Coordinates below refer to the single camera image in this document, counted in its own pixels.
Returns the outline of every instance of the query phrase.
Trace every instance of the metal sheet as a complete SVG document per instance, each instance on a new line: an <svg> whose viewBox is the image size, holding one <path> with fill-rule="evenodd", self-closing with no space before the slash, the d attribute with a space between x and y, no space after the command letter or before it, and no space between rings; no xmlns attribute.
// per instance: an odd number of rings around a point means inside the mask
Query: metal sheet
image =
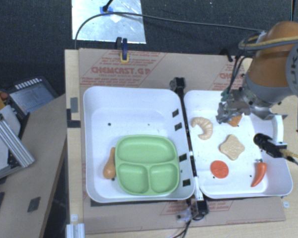
<svg viewBox="0 0 298 238"><path fill-rule="evenodd" d="M109 0L72 0L73 39L81 24L88 18L102 13ZM140 0L113 0L108 11L141 14ZM128 43L146 43L141 17L106 15L92 19L81 29L78 40L115 42L117 37L127 38Z"/></svg>

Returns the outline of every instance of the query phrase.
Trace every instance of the yellow cable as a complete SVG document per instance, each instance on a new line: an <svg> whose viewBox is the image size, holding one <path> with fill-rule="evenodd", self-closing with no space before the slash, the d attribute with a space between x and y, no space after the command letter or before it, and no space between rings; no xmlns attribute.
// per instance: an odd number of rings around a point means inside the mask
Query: yellow cable
<svg viewBox="0 0 298 238"><path fill-rule="evenodd" d="M253 43L253 44L241 43L240 45L241 45L242 48L260 47L260 46L275 44L275 43L279 43L279 42L281 43L281 42L296 41L296 40L298 40L298 35L297 36L291 36L291 37L279 38L279 39L273 39L273 40L269 40L269 41L265 41L265 42L259 42L259 43Z"/></svg>
<svg viewBox="0 0 298 238"><path fill-rule="evenodd" d="M293 152L291 152L290 150L287 150L287 149L280 149L279 150L285 157L295 157L295 158L298 158L298 154L295 154Z"/></svg>

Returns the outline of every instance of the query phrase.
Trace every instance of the black backdrop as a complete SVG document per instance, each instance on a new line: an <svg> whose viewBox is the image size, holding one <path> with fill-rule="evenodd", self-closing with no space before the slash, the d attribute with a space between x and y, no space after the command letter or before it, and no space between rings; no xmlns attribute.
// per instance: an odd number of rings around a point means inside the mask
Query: black backdrop
<svg viewBox="0 0 298 238"><path fill-rule="evenodd" d="M143 14L268 30L289 20L291 0L141 0ZM0 87L42 75L65 92L64 50L73 49L71 0L0 0ZM294 21L298 22L298 0ZM144 19L147 44L131 50L218 54L237 52L251 32ZM113 43L78 42L78 47L112 49Z"/></svg>

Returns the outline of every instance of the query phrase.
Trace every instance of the green plate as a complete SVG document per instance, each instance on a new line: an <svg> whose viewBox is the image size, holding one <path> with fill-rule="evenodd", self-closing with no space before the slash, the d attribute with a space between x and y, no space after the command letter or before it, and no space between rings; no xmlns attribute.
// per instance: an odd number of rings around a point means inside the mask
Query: green plate
<svg viewBox="0 0 298 238"><path fill-rule="evenodd" d="M162 195L179 184L179 162L174 144L154 135L121 138L115 151L116 175L121 188L133 195Z"/></svg>

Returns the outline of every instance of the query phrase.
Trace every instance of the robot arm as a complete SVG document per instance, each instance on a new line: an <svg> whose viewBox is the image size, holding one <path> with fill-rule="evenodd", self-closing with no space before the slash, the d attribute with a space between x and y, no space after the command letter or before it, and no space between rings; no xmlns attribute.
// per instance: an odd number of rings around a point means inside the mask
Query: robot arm
<svg viewBox="0 0 298 238"><path fill-rule="evenodd" d="M217 121L228 122L232 117L253 113L261 119L272 119L270 108L290 95L298 96L298 23L284 21L276 24L259 43L270 43L260 48L247 71L243 85L230 90L224 103L219 103ZM274 40L283 38L282 43Z"/></svg>

